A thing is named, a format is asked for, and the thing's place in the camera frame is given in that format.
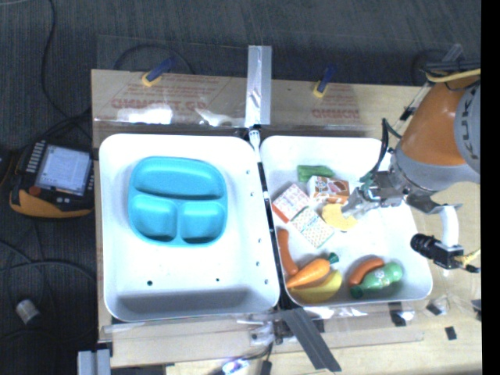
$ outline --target green toy bottle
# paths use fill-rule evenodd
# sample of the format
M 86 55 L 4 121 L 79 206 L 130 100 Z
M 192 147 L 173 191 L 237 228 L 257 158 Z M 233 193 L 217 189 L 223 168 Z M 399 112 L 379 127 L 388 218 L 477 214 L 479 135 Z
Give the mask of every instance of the green toy bottle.
M 363 278 L 361 284 L 351 287 L 351 296 L 361 298 L 366 291 L 378 291 L 386 288 L 394 282 L 398 282 L 403 276 L 403 270 L 396 262 L 388 262 L 381 268 L 377 268 Z

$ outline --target toy carrot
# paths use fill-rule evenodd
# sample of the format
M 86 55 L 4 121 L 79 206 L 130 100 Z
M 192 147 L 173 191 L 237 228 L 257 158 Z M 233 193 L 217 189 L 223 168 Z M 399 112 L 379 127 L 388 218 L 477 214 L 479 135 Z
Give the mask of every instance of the toy carrot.
M 280 257 L 284 270 L 289 276 L 295 275 L 298 272 L 298 267 L 288 249 L 288 231 L 286 229 L 278 230 L 278 245 L 280 246 Z
M 338 256 L 330 253 L 328 259 L 318 258 L 299 270 L 287 282 L 287 288 L 295 288 L 318 280 L 330 272 L 330 265 L 338 262 Z

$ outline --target blue clamp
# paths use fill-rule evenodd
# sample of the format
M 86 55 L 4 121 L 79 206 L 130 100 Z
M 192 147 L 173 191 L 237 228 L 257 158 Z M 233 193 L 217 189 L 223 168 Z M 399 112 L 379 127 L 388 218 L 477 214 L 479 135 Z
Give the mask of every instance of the blue clamp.
M 145 73 L 142 76 L 142 83 L 150 88 L 153 84 L 159 82 L 162 77 L 162 74 L 170 71 L 175 65 L 175 58 L 169 57 L 168 59 L 162 61 L 156 68 Z
M 323 77 L 321 78 L 321 80 L 318 80 L 318 82 L 316 82 L 312 91 L 317 98 L 322 98 L 325 95 L 328 82 L 331 81 L 331 78 L 335 75 L 336 72 L 337 67 L 334 64 L 327 65 L 327 68 L 323 73 Z

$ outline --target blue plastic dish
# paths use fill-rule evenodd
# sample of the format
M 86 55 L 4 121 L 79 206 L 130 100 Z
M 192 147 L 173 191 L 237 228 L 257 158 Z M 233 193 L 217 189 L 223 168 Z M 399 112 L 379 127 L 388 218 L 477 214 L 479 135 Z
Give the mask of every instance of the blue plastic dish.
M 204 161 L 148 157 L 132 171 L 128 216 L 142 240 L 165 245 L 207 245 L 226 228 L 227 188 Z

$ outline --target orange handle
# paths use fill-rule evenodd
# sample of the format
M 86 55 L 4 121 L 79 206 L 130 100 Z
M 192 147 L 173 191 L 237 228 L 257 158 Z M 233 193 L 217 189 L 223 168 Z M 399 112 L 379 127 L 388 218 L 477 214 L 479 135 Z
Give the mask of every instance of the orange handle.
M 363 261 L 352 271 L 351 276 L 347 281 L 348 286 L 351 287 L 360 284 L 368 272 L 375 270 L 376 268 L 381 268 L 382 266 L 384 266 L 384 260 L 380 257 L 374 257 Z
M 288 249 L 288 231 L 286 229 L 278 230 L 278 246 L 280 247 L 281 263 L 285 272 L 290 276 L 295 275 L 298 272 L 298 267 Z

